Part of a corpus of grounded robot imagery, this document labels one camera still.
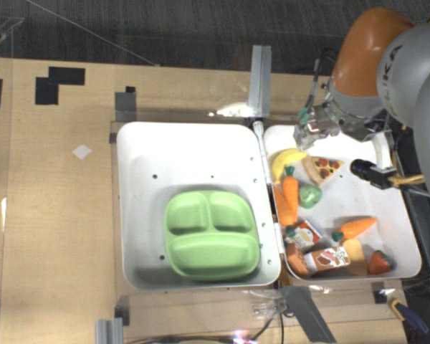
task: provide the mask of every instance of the pizza slice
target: pizza slice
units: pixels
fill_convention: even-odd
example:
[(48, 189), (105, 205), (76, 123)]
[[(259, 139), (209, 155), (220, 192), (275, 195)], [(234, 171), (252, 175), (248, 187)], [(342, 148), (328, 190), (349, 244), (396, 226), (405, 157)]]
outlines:
[(302, 160), (302, 165), (307, 175), (317, 186), (334, 175), (343, 164), (344, 162), (342, 161), (323, 157), (306, 156)]

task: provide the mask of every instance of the red strawberry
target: red strawberry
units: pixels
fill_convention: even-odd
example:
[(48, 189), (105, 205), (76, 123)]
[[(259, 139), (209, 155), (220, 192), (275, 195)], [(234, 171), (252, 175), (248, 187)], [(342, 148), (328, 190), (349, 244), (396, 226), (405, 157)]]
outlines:
[(375, 250), (371, 256), (368, 272), (370, 274), (382, 274), (390, 272), (393, 269), (393, 262), (390, 257), (384, 254), (380, 249)]

